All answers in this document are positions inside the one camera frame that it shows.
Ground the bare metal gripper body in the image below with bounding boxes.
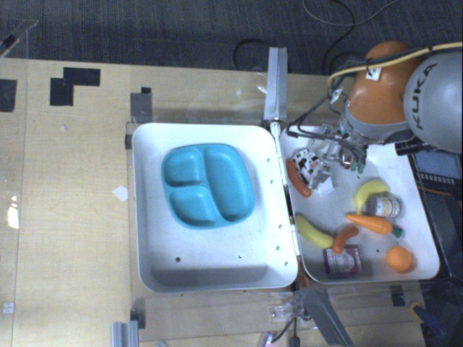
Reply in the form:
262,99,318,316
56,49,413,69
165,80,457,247
318,123,368,169

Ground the orange sausage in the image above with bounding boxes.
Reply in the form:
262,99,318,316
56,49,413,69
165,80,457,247
331,225,360,254
285,158,313,199

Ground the white cow print carton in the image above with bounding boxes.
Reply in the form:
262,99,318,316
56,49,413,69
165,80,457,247
292,148,334,197

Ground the white plastic tray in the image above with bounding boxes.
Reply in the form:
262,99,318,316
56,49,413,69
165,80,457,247
279,124,441,285
131,122,300,294

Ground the yellow banana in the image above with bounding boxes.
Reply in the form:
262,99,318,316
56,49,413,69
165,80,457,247
295,213,335,249
353,179,390,215

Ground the small white yellow can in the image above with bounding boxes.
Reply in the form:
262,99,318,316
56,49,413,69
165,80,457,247
367,195,402,218

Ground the orange carrot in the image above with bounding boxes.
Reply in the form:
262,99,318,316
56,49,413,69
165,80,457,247
345,213,404,238

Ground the purple packet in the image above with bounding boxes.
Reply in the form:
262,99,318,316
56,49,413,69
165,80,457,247
323,246,363,278

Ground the blue divided plate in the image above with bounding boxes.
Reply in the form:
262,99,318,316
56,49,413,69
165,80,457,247
161,142,256,230

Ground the orange fruit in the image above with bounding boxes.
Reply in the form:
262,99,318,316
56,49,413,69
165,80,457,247
386,246,414,273

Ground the pale wood board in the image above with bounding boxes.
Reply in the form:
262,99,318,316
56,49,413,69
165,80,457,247
129,64,428,343

